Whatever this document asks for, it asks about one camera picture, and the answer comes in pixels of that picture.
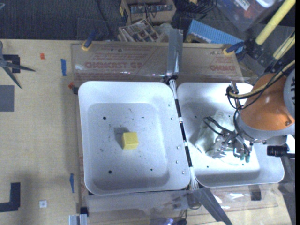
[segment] black cable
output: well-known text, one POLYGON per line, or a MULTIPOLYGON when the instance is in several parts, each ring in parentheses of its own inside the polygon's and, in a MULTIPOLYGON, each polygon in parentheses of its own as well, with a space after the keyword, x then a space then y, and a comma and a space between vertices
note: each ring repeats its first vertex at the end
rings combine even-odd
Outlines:
POLYGON ((267 83, 267 85, 260 91, 256 92, 256 93, 253 93, 249 96, 244 96, 244 97, 232 97, 230 96, 229 92, 227 91, 227 98, 228 98, 228 101, 230 103, 230 105, 234 108, 234 109, 237 109, 237 110, 243 110, 247 107, 249 107, 250 105, 252 105, 254 102, 256 102, 263 94, 264 91, 266 91, 266 89, 268 89, 271 85, 273 85, 274 83, 276 83, 279 79, 281 79, 283 76, 285 75, 285 73, 281 70, 279 70, 270 80, 269 82, 267 83), (280 72, 282 72, 282 75, 280 75, 276 80, 273 80, 280 72), (246 99, 246 98, 250 98, 252 96, 255 96, 257 95, 258 96, 251 102, 249 103, 247 106, 241 106, 241 107, 234 107, 230 98, 233 98, 233 99, 237 99, 237 100, 240 100, 240 99, 246 99))
POLYGON ((239 110, 235 110, 234 114, 233 114, 233 125, 236 128, 237 127, 237 123, 236 123, 236 114, 239 112, 239 110))
POLYGON ((181 220, 179 220, 179 221, 177 221, 177 222, 175 222, 175 223, 172 223, 172 225, 187 225, 187 224, 188 224, 188 222, 184 218, 181 219, 181 220))
POLYGON ((221 130, 224 130, 224 131, 226 131, 226 132, 228 132, 228 133, 231 132, 231 131, 228 130, 227 128, 222 127, 220 124, 218 124, 218 122, 217 122, 216 120, 214 120, 212 117, 205 117, 205 118, 203 118, 203 120, 208 120, 208 121, 214 123, 214 124, 215 124, 219 129, 221 129, 221 130))
POLYGON ((216 131, 213 127, 211 127, 206 121, 203 121, 214 133, 223 136, 223 134, 219 133, 218 131, 216 131))
POLYGON ((145 6, 146 14, 148 14, 148 17, 149 17, 149 20, 150 20, 150 24, 151 24, 151 26, 153 26, 153 22, 152 22, 152 19, 151 19, 151 16, 150 16, 148 5, 146 4, 145 0, 142 0, 142 2, 144 4, 144 6, 145 6))

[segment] cardboard box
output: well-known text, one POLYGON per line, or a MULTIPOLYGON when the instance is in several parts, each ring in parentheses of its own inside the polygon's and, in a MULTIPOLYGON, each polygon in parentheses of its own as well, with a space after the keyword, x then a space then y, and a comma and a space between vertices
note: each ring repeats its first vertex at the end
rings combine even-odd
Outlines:
MULTIPOLYGON (((183 44, 178 84, 242 81, 235 55, 223 44, 183 44)), ((167 69, 168 43, 93 42, 89 51, 72 45, 75 87, 87 81, 159 82, 167 69)))
MULTIPOLYGON (((145 3, 148 5, 148 15, 153 23, 170 23, 172 21, 176 12, 173 0, 145 0, 145 3)), ((120 12, 127 25, 148 17, 142 0, 122 0, 120 12)))
POLYGON ((241 31, 259 23, 284 0, 217 0, 217 7, 241 31))
POLYGON ((125 42, 161 42, 165 36, 164 34, 159 35, 146 20, 119 27, 119 33, 121 41, 125 42))

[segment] white tray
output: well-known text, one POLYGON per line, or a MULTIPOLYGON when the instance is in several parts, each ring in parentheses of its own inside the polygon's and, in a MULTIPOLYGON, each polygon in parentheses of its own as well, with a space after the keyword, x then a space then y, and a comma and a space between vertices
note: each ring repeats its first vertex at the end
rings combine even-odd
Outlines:
MULTIPOLYGON (((199 182, 206 187, 227 187, 250 184, 278 183, 284 177, 280 158, 267 156, 267 146, 255 144, 250 161, 237 165, 202 154, 193 144, 197 140, 200 125, 206 116, 221 110, 233 116, 226 93, 228 83, 183 83, 178 89, 178 99, 191 153, 191 160, 199 182)), ((239 83, 240 94, 249 92, 252 86, 239 83)))
POLYGON ((190 173, 172 90, 158 82, 86 82, 78 91, 84 181, 95 195, 179 190, 190 173), (137 132, 135 150, 121 148, 137 132))

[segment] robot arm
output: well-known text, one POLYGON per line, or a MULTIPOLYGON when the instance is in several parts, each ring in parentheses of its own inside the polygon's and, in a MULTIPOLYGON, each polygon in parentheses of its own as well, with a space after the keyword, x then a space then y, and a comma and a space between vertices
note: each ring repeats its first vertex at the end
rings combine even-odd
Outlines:
POLYGON ((277 74, 262 76, 250 93, 238 94, 234 85, 227 88, 229 101, 235 101, 235 106, 231 102, 236 109, 233 116, 235 130, 222 129, 216 142, 219 149, 215 157, 225 156, 226 150, 231 148, 234 156, 246 158, 248 162, 255 143, 268 144, 270 156, 294 157, 294 141, 290 136, 295 135, 294 64, 295 61, 291 62, 277 74), (244 105, 240 105, 241 99, 246 99, 244 105))

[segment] wire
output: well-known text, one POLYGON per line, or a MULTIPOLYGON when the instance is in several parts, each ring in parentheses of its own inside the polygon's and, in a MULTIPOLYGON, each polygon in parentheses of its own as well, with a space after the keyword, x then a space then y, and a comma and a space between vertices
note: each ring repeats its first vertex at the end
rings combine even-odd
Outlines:
POLYGON ((229 97, 229 96, 227 96, 227 98, 228 98, 228 101, 229 101, 229 103, 230 103, 231 107, 233 107, 234 109, 238 109, 236 106, 233 106, 233 104, 232 104, 232 102, 231 102, 231 100, 230 100, 230 97, 229 97))
POLYGON ((283 75, 284 74, 281 74, 275 81, 272 81, 272 80, 273 80, 274 77, 277 77, 277 75, 272 77, 270 79, 270 81, 267 83, 267 85, 265 86, 265 88, 261 91, 261 93, 251 103, 247 104, 246 106, 242 106, 240 109, 243 110, 243 109, 249 107, 250 105, 252 105, 254 102, 256 102, 262 96, 263 92, 266 91, 266 89, 268 87, 270 87, 272 84, 274 84, 276 81, 278 81, 283 75))
POLYGON ((224 131, 226 131, 226 132, 228 132, 228 133, 231 132, 231 131, 228 130, 227 128, 222 127, 220 124, 218 124, 217 121, 214 120, 212 117, 205 117, 205 118, 203 118, 203 120, 208 120, 208 121, 214 123, 214 124, 215 124, 219 129, 221 129, 221 130, 224 130, 224 131))
POLYGON ((223 134, 219 133, 218 131, 216 131, 213 127, 211 127, 206 121, 203 121, 214 133, 220 135, 220 136, 224 136, 223 134))
POLYGON ((233 125, 236 128, 237 127, 237 123, 236 123, 236 114, 239 112, 239 110, 235 110, 234 115, 233 115, 233 125))
POLYGON ((289 68, 291 68, 293 65, 295 64, 295 60, 290 62, 288 65, 286 65, 283 69, 281 69, 277 74, 275 74, 271 80, 262 85, 261 87, 259 87, 258 89, 255 89, 251 92, 248 92, 248 93, 245 93, 245 94, 235 94, 233 93, 232 91, 228 91, 227 95, 231 98, 235 98, 235 99, 245 99, 245 98, 249 98, 251 96, 254 96, 254 95, 257 95, 259 92, 261 92, 262 90, 265 90, 268 88, 268 86, 271 86, 272 84, 274 84, 275 82, 277 82, 281 77, 282 75, 284 75, 284 72, 286 70, 288 70, 289 68))
POLYGON ((172 223, 172 225, 187 225, 187 224, 188 224, 188 222, 184 218, 181 219, 181 220, 179 220, 179 221, 177 221, 177 222, 175 222, 175 223, 172 223))
POLYGON ((144 4, 144 6, 145 6, 146 13, 148 14, 148 17, 149 17, 149 20, 150 20, 150 24, 151 24, 151 26, 153 26, 153 22, 152 22, 152 19, 151 19, 151 16, 150 16, 148 5, 146 4, 145 0, 142 0, 142 2, 144 4))

